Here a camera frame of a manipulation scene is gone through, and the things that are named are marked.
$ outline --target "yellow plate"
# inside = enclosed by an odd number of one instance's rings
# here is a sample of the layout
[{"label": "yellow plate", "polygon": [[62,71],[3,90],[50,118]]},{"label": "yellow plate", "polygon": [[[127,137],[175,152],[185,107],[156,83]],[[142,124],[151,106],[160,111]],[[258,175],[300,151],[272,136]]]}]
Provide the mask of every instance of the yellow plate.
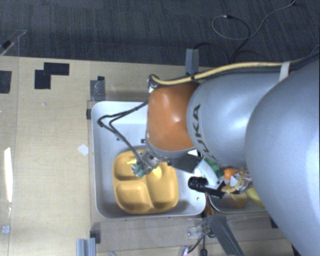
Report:
[{"label": "yellow plate", "polygon": [[119,154],[113,162],[113,191],[119,207],[134,215],[159,214],[174,208],[179,201],[176,170],[161,162],[160,169],[139,178],[131,170],[134,162],[131,151]]}]

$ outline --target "transparent acrylic panel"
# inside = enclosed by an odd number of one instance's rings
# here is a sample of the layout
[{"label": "transparent acrylic panel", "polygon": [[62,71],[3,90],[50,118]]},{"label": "transparent acrylic panel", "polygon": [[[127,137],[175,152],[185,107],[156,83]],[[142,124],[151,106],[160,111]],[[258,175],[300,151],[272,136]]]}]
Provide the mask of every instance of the transparent acrylic panel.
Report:
[{"label": "transparent acrylic panel", "polygon": [[0,255],[8,255],[16,148],[20,41],[25,30],[0,34]]}]

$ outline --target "carpeted floor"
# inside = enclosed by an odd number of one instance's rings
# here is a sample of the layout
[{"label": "carpeted floor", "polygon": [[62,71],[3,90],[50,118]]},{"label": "carpeted floor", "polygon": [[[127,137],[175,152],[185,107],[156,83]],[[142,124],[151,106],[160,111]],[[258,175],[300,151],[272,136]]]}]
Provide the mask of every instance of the carpeted floor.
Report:
[{"label": "carpeted floor", "polygon": [[[202,66],[226,63],[243,43],[212,29],[219,15],[244,21],[251,35],[262,19],[291,0],[0,0],[0,42],[26,29],[21,56],[184,65],[186,48],[200,48]],[[218,18],[223,35],[243,38],[245,25]],[[284,61],[309,54],[319,44],[320,1],[296,3],[266,19],[234,62]]]}]

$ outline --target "yellow cable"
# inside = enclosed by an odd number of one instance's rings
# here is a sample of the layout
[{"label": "yellow cable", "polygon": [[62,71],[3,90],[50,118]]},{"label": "yellow cable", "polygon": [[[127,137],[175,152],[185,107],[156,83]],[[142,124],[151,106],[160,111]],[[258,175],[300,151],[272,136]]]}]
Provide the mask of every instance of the yellow cable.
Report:
[{"label": "yellow cable", "polygon": [[208,71],[195,74],[194,76],[187,76],[184,78],[174,79],[174,80],[161,80],[160,78],[156,77],[154,74],[151,75],[151,78],[158,83],[159,85],[163,86],[173,86],[177,84],[183,84],[187,83],[193,80],[200,80],[207,77],[210,77],[212,75],[229,71],[229,70],[235,70],[240,68],[257,68],[257,67],[279,67],[283,63],[282,62],[243,62],[243,63],[233,63],[225,66],[220,66],[214,69],[210,69]]},{"label": "yellow cable", "polygon": [[243,181],[244,176],[245,176],[245,172],[246,172],[245,168],[242,168],[241,176],[240,176],[240,179],[238,180],[238,182],[234,186],[230,186],[230,185],[224,186],[221,189],[221,191],[224,193],[227,193],[227,194],[231,194],[231,193],[235,192],[237,190],[237,187],[239,187],[241,182]]}]

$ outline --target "wooden table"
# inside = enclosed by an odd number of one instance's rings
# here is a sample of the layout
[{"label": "wooden table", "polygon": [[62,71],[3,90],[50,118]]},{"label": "wooden table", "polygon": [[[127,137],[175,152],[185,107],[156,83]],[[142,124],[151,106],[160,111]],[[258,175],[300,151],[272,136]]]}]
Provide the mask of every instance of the wooden table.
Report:
[{"label": "wooden table", "polygon": [[[0,211],[4,223],[0,224],[10,225],[10,233],[0,236],[0,255],[75,256],[76,240],[88,239],[91,229],[89,161],[77,149],[88,145],[90,80],[105,76],[107,99],[140,101],[148,94],[146,79],[150,74],[170,79],[182,75],[184,67],[1,58],[0,70],[12,71],[12,81],[10,93],[0,94],[0,131],[4,134],[0,150],[11,147],[14,167],[9,224],[5,223],[7,212]],[[44,62],[69,63],[69,76],[52,75],[51,89],[34,89],[35,70],[43,70]],[[10,209],[2,191],[0,208]],[[270,228],[266,236],[258,236],[260,233],[259,228],[235,232],[246,255],[293,255],[290,243],[278,229]],[[207,249],[208,255],[225,255],[216,241]],[[179,246],[174,246],[115,253],[176,256],[178,250]],[[199,255],[199,250],[190,255]]]}]

